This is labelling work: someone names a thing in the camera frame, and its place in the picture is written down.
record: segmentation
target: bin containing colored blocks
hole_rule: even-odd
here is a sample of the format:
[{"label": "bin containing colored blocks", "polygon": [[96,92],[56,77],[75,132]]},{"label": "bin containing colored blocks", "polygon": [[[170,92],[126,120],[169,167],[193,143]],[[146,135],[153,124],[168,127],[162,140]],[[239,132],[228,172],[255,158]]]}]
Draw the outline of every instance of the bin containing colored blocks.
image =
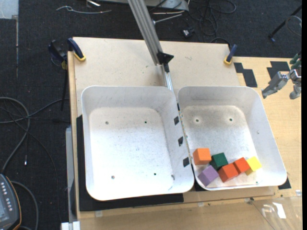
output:
[{"label": "bin containing colored blocks", "polygon": [[[178,91],[196,182],[206,190],[282,185],[287,173],[260,95],[242,86]],[[209,149],[211,161],[204,158]]]}]

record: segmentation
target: wooden table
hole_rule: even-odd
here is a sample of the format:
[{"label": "wooden table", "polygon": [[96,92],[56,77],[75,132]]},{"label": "wooden table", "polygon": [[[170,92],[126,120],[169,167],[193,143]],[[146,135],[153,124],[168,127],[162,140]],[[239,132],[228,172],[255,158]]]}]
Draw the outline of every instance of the wooden table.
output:
[{"label": "wooden table", "polygon": [[[259,226],[272,229],[274,224],[297,226],[295,229],[302,227],[302,219],[298,220],[302,213],[302,197],[299,196],[302,192],[301,98],[290,100],[291,82],[265,100],[261,95],[261,88],[270,80],[267,71],[270,62],[289,62],[290,59],[285,58],[234,57],[233,61],[254,72],[258,84],[254,89],[262,98],[291,188],[191,190],[184,193],[184,203],[180,204],[81,212],[78,207],[76,117],[82,114],[83,89],[91,85],[161,86],[164,83],[161,69],[153,64],[142,40],[80,37],[74,40],[87,57],[86,61],[79,62],[72,52],[68,53],[76,217],[82,230],[197,230],[206,225],[210,229],[259,229]],[[229,53],[228,45],[184,42],[161,42],[161,45],[164,52],[175,56],[169,63],[175,94],[184,86],[245,86],[243,75],[236,73],[234,64],[223,63]],[[286,220],[272,214],[278,211],[279,205],[287,213]]]}]

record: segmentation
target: purple cube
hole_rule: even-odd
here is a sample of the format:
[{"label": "purple cube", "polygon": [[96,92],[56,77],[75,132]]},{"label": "purple cube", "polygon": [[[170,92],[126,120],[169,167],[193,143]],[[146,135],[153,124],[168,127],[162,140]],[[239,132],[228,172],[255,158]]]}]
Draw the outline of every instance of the purple cube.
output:
[{"label": "purple cube", "polygon": [[219,173],[209,165],[206,169],[204,169],[198,176],[200,181],[205,185],[209,185],[215,178],[219,177]]}]

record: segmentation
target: wooden tabletop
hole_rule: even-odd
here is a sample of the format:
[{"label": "wooden tabletop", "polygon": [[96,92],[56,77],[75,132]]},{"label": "wooden tabletop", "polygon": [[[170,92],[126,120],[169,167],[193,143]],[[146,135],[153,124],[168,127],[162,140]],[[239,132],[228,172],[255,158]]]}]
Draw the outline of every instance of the wooden tabletop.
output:
[{"label": "wooden tabletop", "polygon": [[[89,226],[94,230],[144,229],[144,226],[147,226],[146,222],[148,222],[146,229],[187,229],[184,227],[186,224],[193,225],[194,229],[202,229],[202,224],[208,223],[207,214],[212,219],[223,223],[223,219],[230,220],[234,217],[232,216],[233,208],[244,212],[257,224],[263,224],[263,229],[272,229],[267,219],[264,219],[259,213],[262,208],[261,204],[259,207],[255,206],[256,201],[264,201],[269,204],[272,200],[288,198],[287,201],[283,201],[284,205],[286,202],[290,207],[295,205],[300,208],[301,201],[297,201],[297,197],[302,192],[301,97],[290,100],[289,94],[293,90],[291,82],[266,99],[263,99],[261,95],[261,89],[264,89],[270,81],[267,68],[272,67],[271,61],[289,63],[290,59],[234,57],[233,62],[241,63],[244,69],[251,69],[254,73],[258,85],[254,89],[261,96],[287,170],[289,180],[287,186],[291,188],[279,189],[273,186],[202,192],[191,190],[184,193],[184,203],[180,204],[80,212],[78,208],[76,117],[82,113],[81,92],[91,85],[160,86],[164,83],[161,69],[153,64],[146,44],[142,40],[80,37],[74,40],[87,57],[86,61],[79,62],[74,58],[73,53],[68,53],[76,212],[82,229],[83,227],[89,229]],[[236,73],[233,63],[231,65],[223,63],[225,56],[229,53],[228,45],[183,42],[161,42],[161,45],[164,52],[175,56],[169,63],[175,94],[184,86],[246,85],[243,74]],[[251,197],[255,202],[247,203],[247,199]],[[160,220],[153,223],[152,220],[149,220],[150,216]],[[241,221],[246,225],[249,223],[244,217]],[[227,222],[223,224],[225,227],[229,226]]]}]

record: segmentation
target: yellow cube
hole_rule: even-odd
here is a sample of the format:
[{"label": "yellow cube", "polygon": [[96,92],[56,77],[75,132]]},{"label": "yellow cube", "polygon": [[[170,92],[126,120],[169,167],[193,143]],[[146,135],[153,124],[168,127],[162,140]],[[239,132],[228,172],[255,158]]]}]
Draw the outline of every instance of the yellow cube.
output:
[{"label": "yellow cube", "polygon": [[261,163],[256,157],[251,157],[250,159],[247,159],[246,161],[250,166],[250,169],[245,172],[247,175],[250,175],[252,172],[262,167]]}]

